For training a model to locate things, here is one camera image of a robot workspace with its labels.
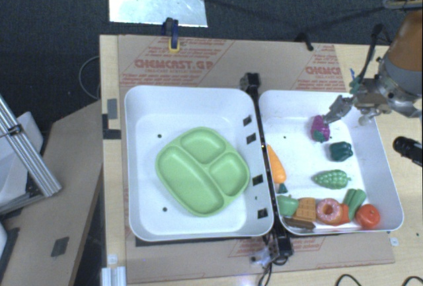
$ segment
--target divided green plate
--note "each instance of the divided green plate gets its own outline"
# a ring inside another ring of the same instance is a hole
[[[250,179],[244,159],[207,127],[191,129],[167,144],[157,155],[155,167],[173,197],[200,217],[227,207]]]

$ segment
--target toy tomato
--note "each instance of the toy tomato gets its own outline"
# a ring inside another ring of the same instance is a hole
[[[379,224],[381,215],[372,204],[365,204],[357,210],[356,220],[363,228],[373,229]]]

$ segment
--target toy donut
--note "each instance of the toy donut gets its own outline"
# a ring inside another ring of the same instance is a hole
[[[329,225],[337,224],[342,217],[342,207],[335,199],[326,198],[318,202],[316,206],[316,217],[322,223]]]

